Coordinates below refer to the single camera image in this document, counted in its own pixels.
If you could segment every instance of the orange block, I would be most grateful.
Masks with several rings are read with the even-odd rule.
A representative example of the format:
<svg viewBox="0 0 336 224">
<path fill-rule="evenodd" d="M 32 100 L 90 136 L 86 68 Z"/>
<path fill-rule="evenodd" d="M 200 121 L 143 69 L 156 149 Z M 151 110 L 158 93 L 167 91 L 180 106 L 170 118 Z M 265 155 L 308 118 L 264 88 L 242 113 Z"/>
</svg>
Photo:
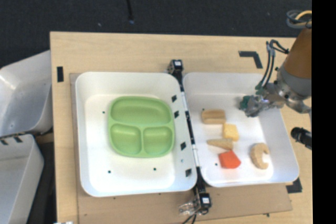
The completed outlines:
<svg viewBox="0 0 336 224">
<path fill-rule="evenodd" d="M 237 168 L 242 163 L 232 150 L 221 153 L 219 161 L 223 168 Z"/>
</svg>

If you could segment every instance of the bread piece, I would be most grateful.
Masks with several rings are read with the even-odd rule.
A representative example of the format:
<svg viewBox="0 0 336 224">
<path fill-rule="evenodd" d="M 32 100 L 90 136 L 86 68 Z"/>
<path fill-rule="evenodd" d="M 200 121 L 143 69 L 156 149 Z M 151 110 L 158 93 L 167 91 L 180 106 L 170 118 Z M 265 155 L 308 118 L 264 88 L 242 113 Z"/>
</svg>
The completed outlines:
<svg viewBox="0 0 336 224">
<path fill-rule="evenodd" d="M 260 168 L 260 169 L 267 169 L 268 163 L 265 163 L 263 161 L 263 153 L 269 154 L 268 146 L 265 143 L 258 143 L 255 144 L 251 151 L 250 151 L 250 157 L 253 162 L 253 164 Z"/>
<path fill-rule="evenodd" d="M 225 111 L 222 109 L 206 109 L 202 111 L 202 121 L 205 124 L 224 124 Z"/>
<path fill-rule="evenodd" d="M 233 141 L 231 138 L 219 138 L 219 139 L 209 139 L 206 141 L 208 145 L 217 146 L 223 148 L 225 150 L 232 150 L 233 149 Z"/>
<path fill-rule="evenodd" d="M 233 141 L 239 140 L 239 133 L 235 124 L 223 124 L 223 138 L 231 138 Z"/>
</svg>

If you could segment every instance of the white tray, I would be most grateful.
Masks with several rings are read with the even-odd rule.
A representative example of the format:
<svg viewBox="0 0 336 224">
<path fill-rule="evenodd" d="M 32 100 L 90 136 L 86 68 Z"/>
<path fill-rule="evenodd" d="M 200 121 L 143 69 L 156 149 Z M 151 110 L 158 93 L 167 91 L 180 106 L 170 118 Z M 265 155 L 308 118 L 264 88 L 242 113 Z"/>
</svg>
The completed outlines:
<svg viewBox="0 0 336 224">
<path fill-rule="evenodd" d="M 243 96 L 255 94 L 261 78 L 251 73 L 189 73 L 184 77 L 201 173 L 211 186 L 286 183 L 299 175 L 280 110 L 262 111 L 258 117 L 248 118 L 238 109 Z M 207 139 L 222 137 L 222 126 L 203 124 L 202 109 L 223 109 L 227 123 L 236 124 L 240 139 L 234 142 L 233 150 L 241 160 L 238 168 L 221 168 L 218 154 L 225 150 L 206 144 Z M 269 155 L 263 155 L 263 160 L 269 163 L 266 170 L 256 168 L 249 156 L 251 146 L 259 142 L 266 143 L 270 150 Z"/>
<path fill-rule="evenodd" d="M 53 126 L 50 50 L 0 69 L 0 136 Z"/>
<path fill-rule="evenodd" d="M 0 224 L 26 223 L 44 159 L 30 134 L 0 143 Z"/>
<path fill-rule="evenodd" d="M 75 91 L 80 181 L 89 195 L 186 191 L 195 185 L 197 174 L 185 109 L 174 77 L 166 73 L 87 72 L 77 78 Z M 170 153 L 157 158 L 133 158 L 113 150 L 105 112 L 115 98 L 127 95 L 159 98 L 173 113 L 179 111 Z"/>
</svg>

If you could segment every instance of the green plate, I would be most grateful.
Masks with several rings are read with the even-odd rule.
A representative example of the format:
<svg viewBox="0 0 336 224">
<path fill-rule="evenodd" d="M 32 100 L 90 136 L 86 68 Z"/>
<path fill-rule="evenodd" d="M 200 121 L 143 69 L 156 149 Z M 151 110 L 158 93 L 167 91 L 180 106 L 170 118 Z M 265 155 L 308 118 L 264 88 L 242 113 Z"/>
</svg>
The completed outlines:
<svg viewBox="0 0 336 224">
<path fill-rule="evenodd" d="M 113 149 L 130 157 L 161 157 L 174 145 L 174 117 L 160 99 L 119 97 L 109 110 L 109 140 Z"/>
</svg>

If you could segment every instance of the food item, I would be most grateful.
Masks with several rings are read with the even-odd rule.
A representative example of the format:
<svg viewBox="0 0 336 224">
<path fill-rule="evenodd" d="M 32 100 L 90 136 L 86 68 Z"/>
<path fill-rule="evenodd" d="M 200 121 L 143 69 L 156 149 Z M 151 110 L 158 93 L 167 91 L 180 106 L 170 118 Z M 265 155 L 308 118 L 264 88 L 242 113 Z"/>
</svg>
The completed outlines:
<svg viewBox="0 0 336 224">
<path fill-rule="evenodd" d="M 207 109 L 202 111 L 202 121 L 205 124 L 224 124 L 225 112 L 222 109 Z"/>
<path fill-rule="evenodd" d="M 260 169 L 267 169 L 268 163 L 263 161 L 263 153 L 269 154 L 269 148 L 265 143 L 258 143 L 252 147 L 250 156 L 255 166 Z"/>
<path fill-rule="evenodd" d="M 239 140 L 239 133 L 235 124 L 223 124 L 223 138 L 231 138 L 233 141 Z"/>
<path fill-rule="evenodd" d="M 221 153 L 219 161 L 222 168 L 237 168 L 242 163 L 232 150 Z"/>
<path fill-rule="evenodd" d="M 233 149 L 233 141 L 231 138 L 209 139 L 206 143 L 211 146 L 221 147 L 225 150 Z"/>
</svg>

